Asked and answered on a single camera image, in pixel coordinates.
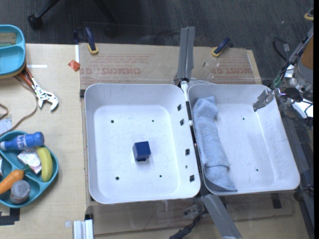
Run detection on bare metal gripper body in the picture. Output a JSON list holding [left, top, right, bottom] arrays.
[[273, 79, 314, 119]]

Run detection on white plastic tray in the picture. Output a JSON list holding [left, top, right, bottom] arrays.
[[84, 83, 202, 205], [187, 84, 301, 197]]

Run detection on light blue towel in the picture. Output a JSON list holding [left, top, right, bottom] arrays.
[[192, 96, 238, 192]]

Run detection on blue cube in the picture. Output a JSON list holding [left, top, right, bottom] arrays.
[[132, 140, 152, 162]]

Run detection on brown cardboard board red print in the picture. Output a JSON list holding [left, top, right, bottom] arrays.
[[79, 42, 303, 236]]

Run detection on red square packet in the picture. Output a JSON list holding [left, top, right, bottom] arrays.
[[67, 59, 81, 73]]

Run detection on yellow banana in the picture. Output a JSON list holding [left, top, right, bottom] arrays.
[[36, 146, 54, 183]]

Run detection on black office chair base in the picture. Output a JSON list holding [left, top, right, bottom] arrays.
[[27, 0, 140, 37]]

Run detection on blue and white bottle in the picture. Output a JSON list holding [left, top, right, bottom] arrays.
[[0, 131, 45, 151]]

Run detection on white and pink packet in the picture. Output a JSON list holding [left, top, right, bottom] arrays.
[[17, 147, 43, 175]]

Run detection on teal divided plate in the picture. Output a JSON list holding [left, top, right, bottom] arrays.
[[0, 130, 60, 209]]

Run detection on blue divided plate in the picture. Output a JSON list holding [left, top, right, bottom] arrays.
[[0, 24, 26, 76]]

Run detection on small grey can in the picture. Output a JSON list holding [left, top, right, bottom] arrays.
[[9, 179, 31, 205]]

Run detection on orange carrot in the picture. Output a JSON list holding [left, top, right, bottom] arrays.
[[0, 169, 25, 196]]

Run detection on orange handled pliers wrench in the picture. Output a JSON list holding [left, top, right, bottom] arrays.
[[18, 67, 60, 113]]

